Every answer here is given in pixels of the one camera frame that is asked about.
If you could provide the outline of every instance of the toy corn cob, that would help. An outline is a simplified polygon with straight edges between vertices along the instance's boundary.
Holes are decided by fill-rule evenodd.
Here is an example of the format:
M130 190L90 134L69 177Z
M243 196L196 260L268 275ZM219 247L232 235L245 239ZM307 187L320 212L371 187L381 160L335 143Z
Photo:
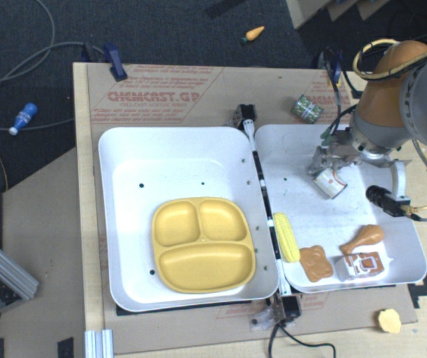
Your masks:
M273 222L275 223L281 255L287 262L297 263L300 261L300 250L296 244L288 217L284 213L274 213Z
M264 26L252 29L245 33L245 37L242 37L242 44L246 44L248 41L255 40L258 36L261 35L261 32L263 32L265 29Z

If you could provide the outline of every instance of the blue bottle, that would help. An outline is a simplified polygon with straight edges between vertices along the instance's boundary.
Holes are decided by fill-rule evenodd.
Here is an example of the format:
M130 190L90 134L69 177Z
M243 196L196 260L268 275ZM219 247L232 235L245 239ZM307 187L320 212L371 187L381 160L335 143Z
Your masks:
M8 131L11 135L17 135L19 132L19 129L25 127L29 121L31 121L31 118L33 118L34 114L37 113L37 106L31 102L25 105L24 109L21 110L18 115L16 116L16 119L14 120L14 125L10 130Z

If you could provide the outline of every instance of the toy carrot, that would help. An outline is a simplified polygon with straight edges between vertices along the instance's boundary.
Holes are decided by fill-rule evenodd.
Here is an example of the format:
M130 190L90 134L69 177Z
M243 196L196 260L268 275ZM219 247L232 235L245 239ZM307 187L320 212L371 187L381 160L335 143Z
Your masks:
M264 26L252 29L248 32L245 33L245 37L242 37L241 41L242 44L246 44L248 41L253 41L255 40L258 36L261 35L261 32L263 32L265 29Z

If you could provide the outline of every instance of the black floor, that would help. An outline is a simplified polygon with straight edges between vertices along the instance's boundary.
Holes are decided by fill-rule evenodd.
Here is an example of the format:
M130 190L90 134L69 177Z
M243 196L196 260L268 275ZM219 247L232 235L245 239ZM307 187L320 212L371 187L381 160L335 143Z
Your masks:
M113 42L125 63L308 68L330 46L350 69L372 40L427 34L427 0L392 0L366 21L356 7L336 22L323 10L299 30L285 0L40 1L55 23L54 43ZM261 38L242 46L244 33L259 25L267 27ZM0 0L0 78L51 41L48 14L35 0ZM10 186L75 146L73 122L18 136L6 129L29 101L39 107L31 127L72 119L72 62L80 60L79 45L56 48L32 72L0 84L0 157Z

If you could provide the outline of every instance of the yellow divided plate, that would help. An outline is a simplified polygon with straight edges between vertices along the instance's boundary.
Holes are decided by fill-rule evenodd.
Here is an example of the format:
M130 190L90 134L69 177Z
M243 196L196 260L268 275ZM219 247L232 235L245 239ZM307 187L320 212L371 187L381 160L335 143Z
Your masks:
M255 273L245 216L223 198L183 198L162 204L152 219L152 242L160 277L178 292L232 289Z

